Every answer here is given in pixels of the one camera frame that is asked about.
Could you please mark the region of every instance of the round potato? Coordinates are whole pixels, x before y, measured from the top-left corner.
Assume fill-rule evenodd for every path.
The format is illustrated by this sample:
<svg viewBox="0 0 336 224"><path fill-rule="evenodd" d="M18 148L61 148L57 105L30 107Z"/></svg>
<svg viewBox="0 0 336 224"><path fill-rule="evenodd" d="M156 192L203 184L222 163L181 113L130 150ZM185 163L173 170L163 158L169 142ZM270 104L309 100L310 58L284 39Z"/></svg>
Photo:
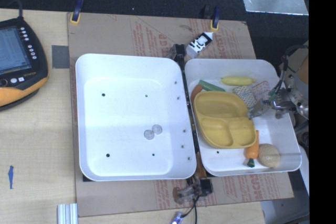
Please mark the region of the round potato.
<svg viewBox="0 0 336 224"><path fill-rule="evenodd" d="M276 167L280 161L280 153L278 149L271 144L260 144L259 161L267 167Z"/></svg>

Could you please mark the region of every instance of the orange carrot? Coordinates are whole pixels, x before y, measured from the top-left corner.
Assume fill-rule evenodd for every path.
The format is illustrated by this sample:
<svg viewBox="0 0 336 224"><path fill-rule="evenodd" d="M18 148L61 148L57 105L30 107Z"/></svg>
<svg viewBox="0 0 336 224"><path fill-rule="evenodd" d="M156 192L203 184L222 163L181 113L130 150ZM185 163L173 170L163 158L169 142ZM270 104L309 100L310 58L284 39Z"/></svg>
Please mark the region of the orange carrot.
<svg viewBox="0 0 336 224"><path fill-rule="evenodd" d="M246 148L246 157L248 157L247 166L254 167L254 159L259 155L259 131L256 130L257 139L252 146Z"/></svg>
<svg viewBox="0 0 336 224"><path fill-rule="evenodd" d="M191 103L194 103L194 99L195 99L195 96L203 90L203 86L200 85L200 84L197 84L194 88L194 90L192 91L192 93L190 94L190 101Z"/></svg>

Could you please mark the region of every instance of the screen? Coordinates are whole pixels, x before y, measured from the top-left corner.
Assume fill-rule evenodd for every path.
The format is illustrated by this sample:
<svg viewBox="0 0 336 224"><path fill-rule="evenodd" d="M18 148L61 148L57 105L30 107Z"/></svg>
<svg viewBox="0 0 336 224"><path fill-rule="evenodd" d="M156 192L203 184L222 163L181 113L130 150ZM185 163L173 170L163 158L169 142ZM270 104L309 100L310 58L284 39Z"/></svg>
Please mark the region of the screen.
<svg viewBox="0 0 336 224"><path fill-rule="evenodd" d="M31 67L16 27L0 29L0 74Z"/></svg>

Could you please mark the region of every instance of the wooden table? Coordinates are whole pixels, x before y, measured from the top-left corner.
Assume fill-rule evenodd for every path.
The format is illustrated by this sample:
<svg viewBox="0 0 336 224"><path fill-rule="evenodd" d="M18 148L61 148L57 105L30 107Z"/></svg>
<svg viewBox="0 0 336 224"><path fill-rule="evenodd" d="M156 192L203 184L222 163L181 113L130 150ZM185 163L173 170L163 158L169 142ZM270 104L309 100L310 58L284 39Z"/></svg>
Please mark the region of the wooden table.
<svg viewBox="0 0 336 224"><path fill-rule="evenodd" d="M0 9L0 21L17 16L16 9ZM0 112L0 222L56 224L57 205L76 203L70 74L51 65L52 45L68 45L67 13L24 10L23 16L44 46L50 77L37 95ZM78 223L170 223L176 211L84 217ZM197 223L265 223L260 202L198 207L197 218ZM192 212L183 224L194 221Z"/></svg>

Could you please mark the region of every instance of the black clamp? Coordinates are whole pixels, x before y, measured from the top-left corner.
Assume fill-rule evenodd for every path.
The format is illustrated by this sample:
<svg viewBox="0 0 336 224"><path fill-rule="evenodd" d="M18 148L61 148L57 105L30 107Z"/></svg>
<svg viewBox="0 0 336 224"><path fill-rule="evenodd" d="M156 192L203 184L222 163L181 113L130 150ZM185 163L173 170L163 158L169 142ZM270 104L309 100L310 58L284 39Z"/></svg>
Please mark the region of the black clamp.
<svg viewBox="0 0 336 224"><path fill-rule="evenodd" d="M170 58L178 63L181 70L184 70L184 56L186 55L185 47L183 44L174 44L173 47L169 50L169 55L167 58Z"/></svg>
<svg viewBox="0 0 336 224"><path fill-rule="evenodd" d="M201 11L200 14L198 15L198 17L200 19L211 19L210 22L210 29L211 31L215 32L218 30L219 28L219 7L216 6L214 8L214 12L211 14L209 14L209 10L210 10L210 6L209 5L205 5Z"/></svg>

